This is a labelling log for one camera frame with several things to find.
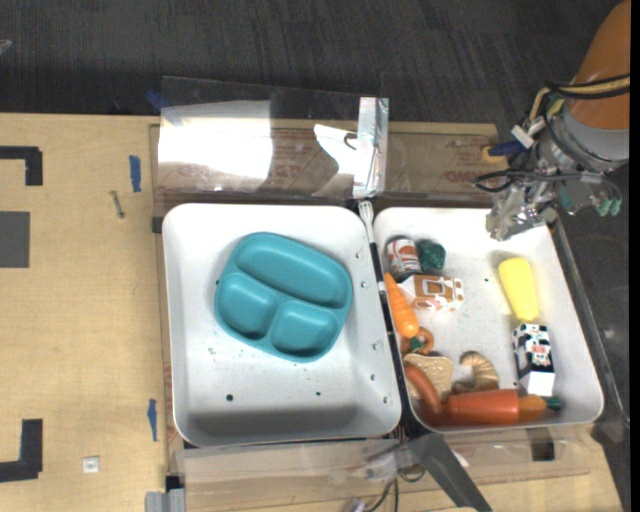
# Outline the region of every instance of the sausage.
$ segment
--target sausage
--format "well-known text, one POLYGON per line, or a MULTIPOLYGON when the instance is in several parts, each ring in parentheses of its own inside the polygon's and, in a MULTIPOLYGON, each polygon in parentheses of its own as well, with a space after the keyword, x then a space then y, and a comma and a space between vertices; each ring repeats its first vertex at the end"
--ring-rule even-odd
POLYGON ((417 366, 405 363, 404 373, 416 387, 429 414, 429 420, 437 421, 442 415, 442 402, 433 383, 417 366))

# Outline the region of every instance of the gray square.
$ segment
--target gray square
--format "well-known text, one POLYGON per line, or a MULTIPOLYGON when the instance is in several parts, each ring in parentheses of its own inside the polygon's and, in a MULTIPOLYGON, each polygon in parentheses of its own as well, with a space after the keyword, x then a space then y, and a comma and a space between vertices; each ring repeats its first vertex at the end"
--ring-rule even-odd
POLYGON ((0 212, 0 268, 29 268, 29 212, 0 212))

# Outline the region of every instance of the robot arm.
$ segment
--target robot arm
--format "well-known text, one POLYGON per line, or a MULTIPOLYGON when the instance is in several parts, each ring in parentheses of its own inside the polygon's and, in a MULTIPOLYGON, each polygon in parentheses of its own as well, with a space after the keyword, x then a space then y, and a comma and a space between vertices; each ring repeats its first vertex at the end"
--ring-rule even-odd
POLYGON ((514 126, 519 144, 510 168, 475 180, 493 194, 493 238, 551 224, 559 208, 571 215, 587 206, 603 216, 619 212, 620 191, 606 176, 629 161, 630 53, 631 0, 624 0, 598 29, 572 83, 547 83, 514 126))

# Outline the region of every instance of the black corner marker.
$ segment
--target black corner marker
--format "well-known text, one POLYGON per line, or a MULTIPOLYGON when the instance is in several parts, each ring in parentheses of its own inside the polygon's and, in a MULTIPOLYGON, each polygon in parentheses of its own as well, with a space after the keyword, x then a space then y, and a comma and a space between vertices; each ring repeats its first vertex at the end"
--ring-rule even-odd
POLYGON ((0 146, 0 160, 24 160, 24 184, 42 185, 42 151, 37 146, 0 146))
POLYGON ((0 463, 0 483, 33 480, 42 471, 42 420, 22 420, 20 459, 0 463))

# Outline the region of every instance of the transparent plastic panel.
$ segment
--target transparent plastic panel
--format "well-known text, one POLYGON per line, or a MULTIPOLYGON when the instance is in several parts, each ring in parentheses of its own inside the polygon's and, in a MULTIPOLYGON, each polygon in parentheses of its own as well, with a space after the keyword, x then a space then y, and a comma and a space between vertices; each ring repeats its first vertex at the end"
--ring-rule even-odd
POLYGON ((164 78, 156 202, 342 202, 384 189, 383 98, 164 78))

